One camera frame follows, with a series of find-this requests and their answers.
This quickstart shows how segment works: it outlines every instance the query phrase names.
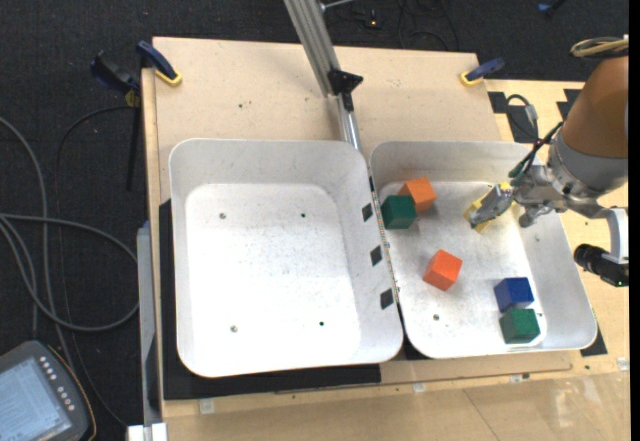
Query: red-orange block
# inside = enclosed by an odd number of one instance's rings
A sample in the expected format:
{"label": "red-orange block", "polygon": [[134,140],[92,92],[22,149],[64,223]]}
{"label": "red-orange block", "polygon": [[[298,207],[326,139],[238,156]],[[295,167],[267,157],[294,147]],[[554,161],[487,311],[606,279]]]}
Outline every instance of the red-orange block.
{"label": "red-orange block", "polygon": [[416,212],[427,211],[438,197],[429,178],[416,178],[405,182],[398,195],[411,196],[416,205]]}
{"label": "red-orange block", "polygon": [[422,280],[430,285],[447,291],[458,279],[462,260],[440,249],[429,261]]}

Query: cube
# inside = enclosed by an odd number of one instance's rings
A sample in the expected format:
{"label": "cube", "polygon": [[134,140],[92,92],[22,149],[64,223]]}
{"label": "cube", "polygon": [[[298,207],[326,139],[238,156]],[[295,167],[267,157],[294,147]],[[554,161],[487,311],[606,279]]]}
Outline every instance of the cube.
{"label": "cube", "polygon": [[429,261],[422,280],[446,292],[458,279],[462,260],[440,249]]}
{"label": "cube", "polygon": [[427,211],[438,197],[429,178],[416,178],[405,182],[398,195],[411,196],[417,212]]}
{"label": "cube", "polygon": [[386,229],[407,229],[418,216],[413,200],[408,196],[388,196],[380,213]]}
{"label": "cube", "polygon": [[500,319],[506,343],[529,343],[540,334],[536,312],[532,309],[510,309]]}
{"label": "cube", "polygon": [[503,279],[493,291],[501,312],[509,308],[524,308],[533,302],[533,292],[526,277]]}

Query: black floor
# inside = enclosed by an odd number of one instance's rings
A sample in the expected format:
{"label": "black floor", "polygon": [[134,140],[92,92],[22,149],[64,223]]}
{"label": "black floor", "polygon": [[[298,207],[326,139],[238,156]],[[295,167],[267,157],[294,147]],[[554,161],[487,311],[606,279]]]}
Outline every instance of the black floor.
{"label": "black floor", "polygon": [[[538,10],[539,3],[554,1],[363,0],[329,10],[327,24],[337,45],[475,52],[481,62],[504,59],[496,78],[586,80],[596,62],[570,57],[570,47],[591,37],[628,33],[629,0],[569,0],[552,18]],[[358,20],[371,9],[382,21],[380,30]],[[58,199],[56,155],[76,119],[124,105],[120,94],[99,86],[89,72],[98,51],[107,50],[135,71],[135,44],[166,35],[296,41],[282,0],[0,0],[0,118],[33,147],[42,165],[49,215],[98,227],[130,248],[146,219],[141,148],[132,190],[125,190],[132,112],[95,116],[66,139]],[[42,213],[29,156],[2,126],[0,212]],[[42,228],[15,226],[33,253],[42,289]],[[124,315],[137,298],[135,265],[100,238],[68,228],[61,233],[49,230],[52,288],[61,316],[69,318],[63,283],[75,323],[104,324]],[[1,240],[0,353],[30,336],[31,302]],[[141,422],[137,336],[137,321],[108,333],[76,335],[95,388],[125,424]],[[51,323],[42,317],[38,337],[58,345]],[[66,339],[94,405],[99,439],[122,439],[123,427],[100,404],[68,333]]]}

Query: empty white tray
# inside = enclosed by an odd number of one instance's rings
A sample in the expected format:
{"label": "empty white tray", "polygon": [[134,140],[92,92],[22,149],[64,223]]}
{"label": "empty white tray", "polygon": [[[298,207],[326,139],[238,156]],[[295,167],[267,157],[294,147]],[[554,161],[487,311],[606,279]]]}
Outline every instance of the empty white tray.
{"label": "empty white tray", "polygon": [[[555,212],[521,228],[516,205],[482,233],[463,214],[489,187],[507,179],[529,148],[505,142],[386,142],[374,149],[371,171],[380,203],[406,180],[426,176],[438,198],[407,230],[386,230],[407,336],[432,358],[518,351],[579,349],[597,326],[560,217]],[[422,281],[439,249],[463,260],[446,292]],[[493,287],[528,277],[541,334],[509,345],[500,329]]]}
{"label": "empty white tray", "polygon": [[191,139],[169,158],[177,347],[204,377],[378,363],[403,340],[363,156]]}

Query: black bracket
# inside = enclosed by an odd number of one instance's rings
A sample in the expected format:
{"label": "black bracket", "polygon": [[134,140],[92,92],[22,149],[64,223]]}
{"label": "black bracket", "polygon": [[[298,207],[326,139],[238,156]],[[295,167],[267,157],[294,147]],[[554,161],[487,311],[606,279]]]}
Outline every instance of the black bracket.
{"label": "black bracket", "polygon": [[331,70],[328,76],[333,94],[336,96],[342,95],[345,110],[353,112],[353,98],[351,97],[351,93],[364,79],[359,75],[340,70]]}

